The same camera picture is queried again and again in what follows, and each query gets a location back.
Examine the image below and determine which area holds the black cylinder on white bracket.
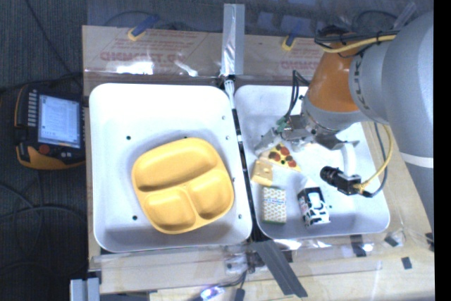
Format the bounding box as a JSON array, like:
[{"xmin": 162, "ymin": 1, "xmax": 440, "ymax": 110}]
[{"xmin": 319, "ymin": 146, "xmax": 362, "ymax": 196}]

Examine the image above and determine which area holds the brown cardboard board red print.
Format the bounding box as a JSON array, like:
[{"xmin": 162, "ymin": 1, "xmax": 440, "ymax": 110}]
[{"xmin": 81, "ymin": 24, "xmax": 399, "ymax": 255}]

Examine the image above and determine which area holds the green patterned carton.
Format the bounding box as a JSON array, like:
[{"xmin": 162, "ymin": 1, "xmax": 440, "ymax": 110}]
[{"xmin": 261, "ymin": 186, "xmax": 288, "ymax": 224}]

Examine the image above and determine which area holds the yellow cheese slice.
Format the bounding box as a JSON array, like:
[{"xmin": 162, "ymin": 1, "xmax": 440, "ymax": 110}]
[{"xmin": 250, "ymin": 158, "xmax": 274, "ymax": 188}]

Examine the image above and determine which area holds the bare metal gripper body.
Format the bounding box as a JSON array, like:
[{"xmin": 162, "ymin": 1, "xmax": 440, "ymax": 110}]
[{"xmin": 280, "ymin": 113, "xmax": 340, "ymax": 146}]

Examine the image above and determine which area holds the yellow divided plate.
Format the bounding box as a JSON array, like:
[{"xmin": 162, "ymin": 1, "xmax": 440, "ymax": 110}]
[{"xmin": 130, "ymin": 137, "xmax": 235, "ymax": 235}]

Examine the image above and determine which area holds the toy pizza slice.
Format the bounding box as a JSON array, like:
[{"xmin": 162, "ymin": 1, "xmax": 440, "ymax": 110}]
[{"xmin": 258, "ymin": 142, "xmax": 302, "ymax": 173}]

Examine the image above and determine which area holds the white plastic tray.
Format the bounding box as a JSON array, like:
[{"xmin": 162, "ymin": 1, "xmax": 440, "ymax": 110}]
[
  {"xmin": 87, "ymin": 82, "xmax": 254, "ymax": 254},
  {"xmin": 233, "ymin": 84, "xmax": 392, "ymax": 241}
]

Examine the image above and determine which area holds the black and white milk carton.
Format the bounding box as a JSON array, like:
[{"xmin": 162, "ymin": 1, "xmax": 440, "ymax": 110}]
[{"xmin": 296, "ymin": 179, "xmax": 331, "ymax": 228}]

